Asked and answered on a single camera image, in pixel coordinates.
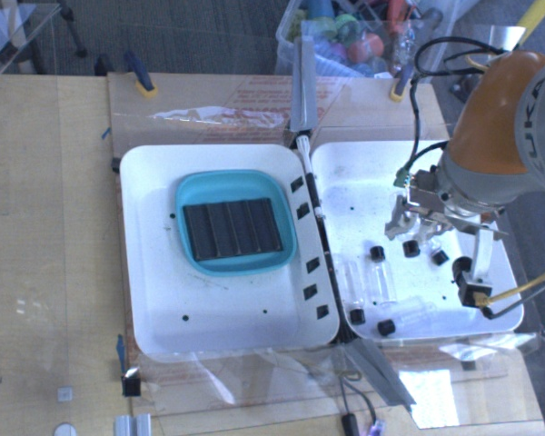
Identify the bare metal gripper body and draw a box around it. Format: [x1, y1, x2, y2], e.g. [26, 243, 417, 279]
[405, 166, 510, 241]

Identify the white plastic tray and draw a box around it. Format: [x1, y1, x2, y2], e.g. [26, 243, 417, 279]
[118, 143, 342, 357]
[309, 140, 526, 342]

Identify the thin black and white rod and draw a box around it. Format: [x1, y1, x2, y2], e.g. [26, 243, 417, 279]
[295, 134, 352, 345]

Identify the black ribbed rack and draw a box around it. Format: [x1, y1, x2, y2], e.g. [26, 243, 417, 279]
[182, 197, 284, 263]

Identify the blue plate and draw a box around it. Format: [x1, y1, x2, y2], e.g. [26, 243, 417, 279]
[174, 169, 299, 278]

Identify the clear plastic storage bin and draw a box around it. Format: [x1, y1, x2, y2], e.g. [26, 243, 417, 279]
[274, 0, 465, 79]

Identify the brown cardboard board red print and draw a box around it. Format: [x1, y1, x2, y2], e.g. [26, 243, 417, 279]
[106, 71, 545, 426]

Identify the black cylinder on white bracket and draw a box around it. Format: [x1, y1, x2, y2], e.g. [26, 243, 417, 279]
[451, 224, 497, 309]

